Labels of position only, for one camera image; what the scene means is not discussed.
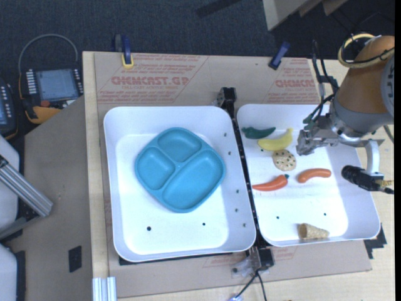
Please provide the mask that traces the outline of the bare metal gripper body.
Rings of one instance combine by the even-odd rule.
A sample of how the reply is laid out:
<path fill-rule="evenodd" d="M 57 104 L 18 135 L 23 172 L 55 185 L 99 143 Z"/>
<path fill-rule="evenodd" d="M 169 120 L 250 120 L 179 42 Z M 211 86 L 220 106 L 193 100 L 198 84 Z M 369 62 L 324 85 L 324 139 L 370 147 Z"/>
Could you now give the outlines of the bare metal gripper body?
<path fill-rule="evenodd" d="M 361 134 L 344 125 L 342 121 L 317 120 L 308 132 L 308 141 L 314 147 L 338 144 L 356 146 L 361 141 Z"/>

